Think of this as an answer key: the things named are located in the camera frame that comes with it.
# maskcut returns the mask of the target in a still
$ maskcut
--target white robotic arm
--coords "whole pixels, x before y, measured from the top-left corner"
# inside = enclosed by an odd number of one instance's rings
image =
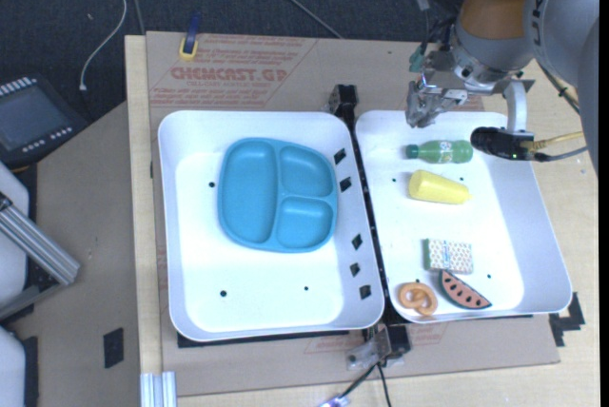
[[[411,82],[407,122],[424,127],[469,94],[502,93],[507,128],[478,128],[472,144],[494,155],[532,158],[523,142],[525,93],[521,70],[535,58],[552,77],[578,89],[588,150],[598,174],[599,0],[464,0],[447,48],[427,54]]]

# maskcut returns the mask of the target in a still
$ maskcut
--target green bottle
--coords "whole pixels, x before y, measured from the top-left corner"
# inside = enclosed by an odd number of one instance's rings
[[[421,145],[407,145],[406,158],[422,159],[430,164],[464,164],[472,160],[474,149],[466,140],[432,140]]]

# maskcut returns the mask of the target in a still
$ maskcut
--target blue divided plate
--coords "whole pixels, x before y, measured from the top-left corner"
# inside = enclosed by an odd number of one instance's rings
[[[226,151],[218,184],[220,225],[235,242],[262,250],[313,251],[333,235],[334,169],[320,152],[267,138]]]

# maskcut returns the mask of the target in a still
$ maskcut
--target wooden table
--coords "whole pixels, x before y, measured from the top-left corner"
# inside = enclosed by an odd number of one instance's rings
[[[163,371],[154,204],[150,179],[150,131],[146,38],[126,38],[128,119],[133,195],[133,225],[141,373]],[[537,82],[528,94],[529,127],[538,139],[580,129],[578,115],[547,82],[535,64],[526,77]],[[484,100],[487,110],[505,113],[501,98]],[[600,405],[599,376],[599,208],[598,178],[587,154],[547,164],[534,163],[540,190],[578,293],[586,323],[566,333],[560,363],[526,368],[391,378],[394,406],[423,405]],[[180,397],[181,407],[260,405],[314,407],[347,384],[323,384],[203,397]],[[351,405],[384,405],[379,380],[364,382],[350,396]]]

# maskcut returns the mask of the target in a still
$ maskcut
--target toy watermelon slice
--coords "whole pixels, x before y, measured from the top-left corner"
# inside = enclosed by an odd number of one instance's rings
[[[482,294],[450,272],[440,273],[440,286],[449,299],[467,309],[485,309],[493,305]]]

